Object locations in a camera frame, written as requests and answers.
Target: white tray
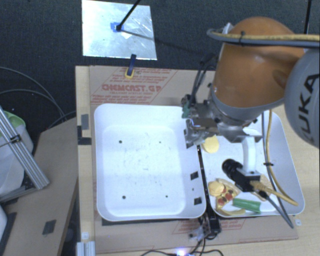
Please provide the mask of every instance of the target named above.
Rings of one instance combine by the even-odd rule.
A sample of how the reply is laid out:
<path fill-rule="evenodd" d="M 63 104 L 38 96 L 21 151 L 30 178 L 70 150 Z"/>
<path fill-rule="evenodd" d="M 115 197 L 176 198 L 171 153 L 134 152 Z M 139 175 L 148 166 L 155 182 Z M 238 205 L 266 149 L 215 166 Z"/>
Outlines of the white tray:
<path fill-rule="evenodd" d="M 103 104 L 95 110 L 97 209 L 104 219 L 189 219 L 204 213 L 198 152 L 195 146 L 186 149 L 181 115 L 177 106 Z"/>
<path fill-rule="evenodd" d="M 269 112 L 266 111 L 264 113 L 265 116 L 265 132 L 267 132 L 268 128 L 268 119 Z M 258 135 L 262 134 L 262 125 L 261 125 L 261 116 L 258 118 L 256 123 L 251 124 L 248 128 L 245 128 L 244 131 L 247 134 Z M 211 182 L 215 181 L 217 178 L 225 179 L 234 184 L 234 181 L 229 179 L 227 175 L 222 170 L 222 164 L 227 159 L 234 159 L 240 163 L 243 163 L 243 148 L 241 143 L 230 143 L 224 137 L 218 136 L 219 141 L 219 150 L 216 153 L 209 154 L 202 150 L 202 159 L 204 165 L 204 171 L 206 176 L 206 181 Z M 286 136 L 284 129 L 282 127 L 282 123 L 280 118 L 273 113 L 272 114 L 272 125 L 271 125 L 271 133 L 270 133 L 270 160 L 271 163 L 274 164 L 273 171 L 279 184 L 283 188 L 283 190 L 297 203 L 298 206 L 294 206 L 287 202 L 283 202 L 283 205 L 289 215 L 296 215 L 301 213 L 305 208 L 305 200 L 302 194 L 302 190 L 299 184 L 299 180 L 297 177 L 296 169 L 291 158 L 291 154 L 289 151 L 289 147 L 287 144 Z M 266 170 L 263 150 L 263 142 L 256 143 L 256 170 L 265 174 L 268 177 L 268 173 Z M 237 198 L 259 201 L 259 199 L 251 194 L 250 192 L 241 192 Z M 271 195 L 270 198 L 279 205 L 277 198 L 274 195 Z M 217 214 L 225 218 L 235 218 L 235 217 L 253 217 L 253 216 L 271 216 L 271 215 L 279 215 L 276 209 L 268 202 L 262 202 L 260 206 L 261 214 L 254 213 L 252 211 L 246 211 L 244 215 L 238 216 L 229 216 L 224 215 L 220 211 L 216 211 L 216 198 L 214 196 L 210 196 L 210 204 L 215 210 Z M 223 207 L 226 211 L 236 211 L 239 208 L 232 206 L 232 202 L 229 202 Z"/>

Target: metal frame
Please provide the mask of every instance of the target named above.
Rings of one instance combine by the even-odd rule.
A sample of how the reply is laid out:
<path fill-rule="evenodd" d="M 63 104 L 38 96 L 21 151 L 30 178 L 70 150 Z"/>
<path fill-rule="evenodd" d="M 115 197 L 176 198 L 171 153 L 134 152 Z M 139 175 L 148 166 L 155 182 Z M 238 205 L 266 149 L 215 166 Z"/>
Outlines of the metal frame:
<path fill-rule="evenodd" d="M 16 139 L 20 138 L 16 129 L 8 120 L 4 110 L 0 106 L 0 133 L 2 134 L 5 145 L 8 145 L 16 158 L 19 160 L 20 164 L 24 168 L 25 172 L 29 176 L 30 180 L 35 186 L 35 189 L 26 189 L 25 187 L 20 187 L 2 197 L 0 197 L 0 202 L 6 202 L 8 200 L 17 198 L 19 196 L 28 194 L 35 190 L 41 190 L 47 186 L 50 182 L 45 174 L 41 171 L 40 167 L 36 163 L 32 154 L 27 150 L 25 144 L 22 140 Z"/>

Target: black rod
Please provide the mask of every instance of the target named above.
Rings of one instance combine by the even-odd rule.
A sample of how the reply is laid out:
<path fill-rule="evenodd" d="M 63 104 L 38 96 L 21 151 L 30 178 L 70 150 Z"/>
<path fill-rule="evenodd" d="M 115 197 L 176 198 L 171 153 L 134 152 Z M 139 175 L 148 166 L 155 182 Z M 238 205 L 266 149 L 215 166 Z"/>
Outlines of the black rod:
<path fill-rule="evenodd" d="M 308 6 L 306 8 L 304 32 L 303 32 L 305 34 L 308 34 L 308 30 L 309 30 L 309 18 L 310 18 L 311 2 L 312 2 L 312 0 L 308 0 Z"/>
<path fill-rule="evenodd" d="M 117 26 L 115 26 L 116 31 L 121 31 L 123 24 L 126 22 L 126 20 L 129 18 L 130 14 L 134 11 L 134 9 L 137 7 L 137 5 L 140 3 L 141 0 L 137 0 L 130 11 L 126 14 L 124 19 L 121 21 L 121 23 Z"/>

